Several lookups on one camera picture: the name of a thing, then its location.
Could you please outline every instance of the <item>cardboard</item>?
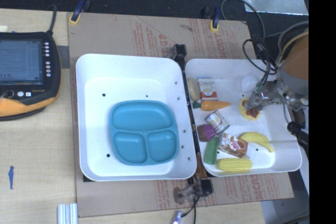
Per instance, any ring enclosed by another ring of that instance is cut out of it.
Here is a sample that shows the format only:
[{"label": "cardboard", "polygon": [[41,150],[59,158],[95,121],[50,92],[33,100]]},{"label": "cardboard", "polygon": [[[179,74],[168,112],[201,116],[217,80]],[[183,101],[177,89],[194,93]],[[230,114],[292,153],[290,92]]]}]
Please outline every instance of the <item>cardboard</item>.
[{"label": "cardboard", "polygon": [[[189,186],[187,180],[135,180],[91,182],[79,166],[76,96],[78,58],[84,54],[115,54],[165,57],[174,44],[185,44],[186,60],[193,58],[242,59],[242,44],[249,39],[244,22],[219,21],[210,31],[210,19],[162,18],[113,14],[81,14],[77,25],[68,24],[76,192],[79,217],[112,215],[163,209],[189,208],[178,204],[175,190]],[[253,47],[247,54],[255,59]],[[288,173],[211,178],[214,193],[197,206],[292,198]]]}]

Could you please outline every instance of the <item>food can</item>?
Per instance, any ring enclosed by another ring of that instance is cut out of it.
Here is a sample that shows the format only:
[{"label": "food can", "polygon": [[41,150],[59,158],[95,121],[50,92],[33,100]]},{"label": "food can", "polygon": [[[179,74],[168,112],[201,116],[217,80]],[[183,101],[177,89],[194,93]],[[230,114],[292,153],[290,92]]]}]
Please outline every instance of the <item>food can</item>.
[{"label": "food can", "polygon": [[205,121],[213,127],[216,136],[219,136],[230,126],[218,110],[211,113]]}]

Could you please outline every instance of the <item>chocolate pudding box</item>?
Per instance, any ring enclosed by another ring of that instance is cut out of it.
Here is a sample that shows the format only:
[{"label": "chocolate pudding box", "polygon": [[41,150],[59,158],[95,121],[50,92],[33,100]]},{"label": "chocolate pudding box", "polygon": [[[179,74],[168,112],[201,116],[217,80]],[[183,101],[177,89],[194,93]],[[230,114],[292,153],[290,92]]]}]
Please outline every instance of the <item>chocolate pudding box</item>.
[{"label": "chocolate pudding box", "polygon": [[218,150],[238,158],[253,158],[256,148],[246,140],[223,133],[219,139]]}]

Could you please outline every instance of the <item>banana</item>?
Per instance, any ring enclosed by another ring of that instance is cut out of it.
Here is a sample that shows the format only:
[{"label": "banana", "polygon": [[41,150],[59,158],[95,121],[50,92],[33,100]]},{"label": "banana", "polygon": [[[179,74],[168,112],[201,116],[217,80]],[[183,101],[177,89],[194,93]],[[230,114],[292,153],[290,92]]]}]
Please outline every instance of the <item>banana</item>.
[{"label": "banana", "polygon": [[270,145],[269,139],[265,135],[263,135],[261,133],[246,132],[246,133],[243,133],[242,135],[240,135],[239,138],[244,139],[247,142],[254,142],[254,143],[257,143],[257,144],[259,144],[261,146],[264,146],[270,152],[274,151],[274,149]]}]

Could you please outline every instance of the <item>white egg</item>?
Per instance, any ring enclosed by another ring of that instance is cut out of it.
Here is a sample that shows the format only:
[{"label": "white egg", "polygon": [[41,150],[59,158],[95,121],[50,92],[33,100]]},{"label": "white egg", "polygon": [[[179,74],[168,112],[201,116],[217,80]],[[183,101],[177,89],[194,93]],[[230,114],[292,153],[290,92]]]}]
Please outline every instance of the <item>white egg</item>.
[{"label": "white egg", "polygon": [[242,92],[251,92],[256,87],[258,80],[255,76],[244,76],[240,82],[240,88]]}]

